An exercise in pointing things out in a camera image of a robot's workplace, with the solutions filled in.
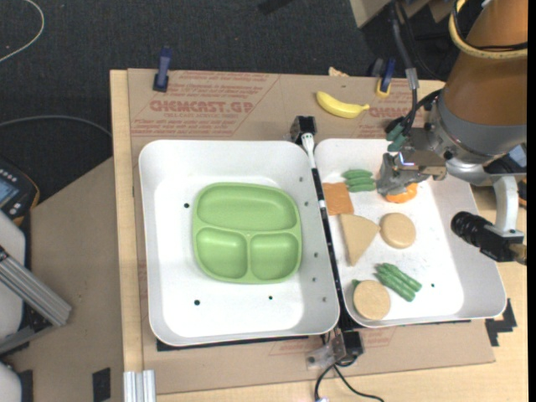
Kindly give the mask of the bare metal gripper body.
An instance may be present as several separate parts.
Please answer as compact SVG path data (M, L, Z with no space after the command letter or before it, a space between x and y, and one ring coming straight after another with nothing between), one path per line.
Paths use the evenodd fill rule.
M410 131L399 150L399 169L421 170L436 181L446 177L446 160L435 149L437 138L425 128Z

